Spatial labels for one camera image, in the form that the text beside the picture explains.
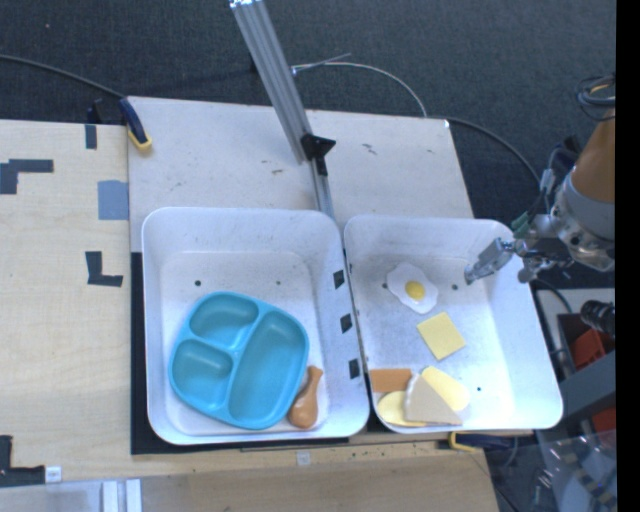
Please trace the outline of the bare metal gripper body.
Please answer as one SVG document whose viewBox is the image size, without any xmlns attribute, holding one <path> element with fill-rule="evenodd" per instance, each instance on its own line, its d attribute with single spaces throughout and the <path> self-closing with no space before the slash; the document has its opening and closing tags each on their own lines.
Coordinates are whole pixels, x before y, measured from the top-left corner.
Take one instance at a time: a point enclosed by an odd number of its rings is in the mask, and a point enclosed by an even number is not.
<svg viewBox="0 0 640 512">
<path fill-rule="evenodd" d="M 545 270 L 580 264 L 608 273 L 615 269 L 614 243 L 590 232 L 573 217 L 522 214 L 513 222 L 514 252 L 548 259 Z"/>
</svg>

